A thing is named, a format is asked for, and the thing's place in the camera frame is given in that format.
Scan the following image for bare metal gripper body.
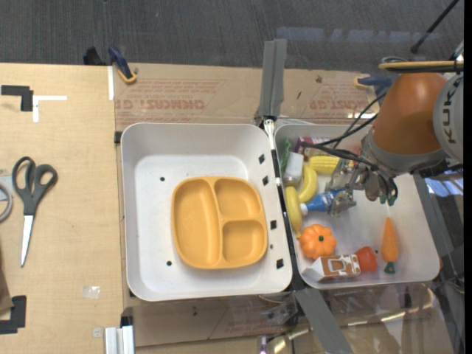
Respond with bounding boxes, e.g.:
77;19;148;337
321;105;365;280
345;159;398;204

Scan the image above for red orange pepper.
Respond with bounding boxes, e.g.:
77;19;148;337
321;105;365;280
354;246;379;274

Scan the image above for grey handled scissors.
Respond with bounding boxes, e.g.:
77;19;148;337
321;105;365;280
11;156;59;268

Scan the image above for white plastic tray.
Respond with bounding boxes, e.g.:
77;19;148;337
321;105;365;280
120;122;294;303
273;123;442;291

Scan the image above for purple packet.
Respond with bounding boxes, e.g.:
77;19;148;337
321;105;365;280
296;136;335;159

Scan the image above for orange pumpkin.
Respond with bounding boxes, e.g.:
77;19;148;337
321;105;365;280
299;223;338;261

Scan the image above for clear plastic bottle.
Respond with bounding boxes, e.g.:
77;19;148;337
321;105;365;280
282;151;305;188

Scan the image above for orange divided plate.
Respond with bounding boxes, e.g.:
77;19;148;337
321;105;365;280
170;176;269;271

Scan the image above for yellow corn cob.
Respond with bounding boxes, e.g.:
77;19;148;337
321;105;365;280
307;155;341;176

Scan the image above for brown cardboard board red print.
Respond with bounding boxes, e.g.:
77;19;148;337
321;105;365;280
112;62;392;348

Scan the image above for brown and white carton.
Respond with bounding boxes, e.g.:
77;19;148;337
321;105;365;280
302;253;362;284

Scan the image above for blue and white bottle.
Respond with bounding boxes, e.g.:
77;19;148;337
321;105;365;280
299;188;347;215

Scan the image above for yellow banana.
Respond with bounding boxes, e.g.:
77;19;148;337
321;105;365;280
296;162;319;204
284;185;304;240

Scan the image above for grey tape roll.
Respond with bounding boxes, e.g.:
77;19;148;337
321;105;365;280
0;174;14;224

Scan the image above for green lettuce leaf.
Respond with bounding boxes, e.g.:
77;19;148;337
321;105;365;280
280;139;293;178

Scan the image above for orange carrot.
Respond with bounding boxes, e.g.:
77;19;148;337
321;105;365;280
380;217;400;275

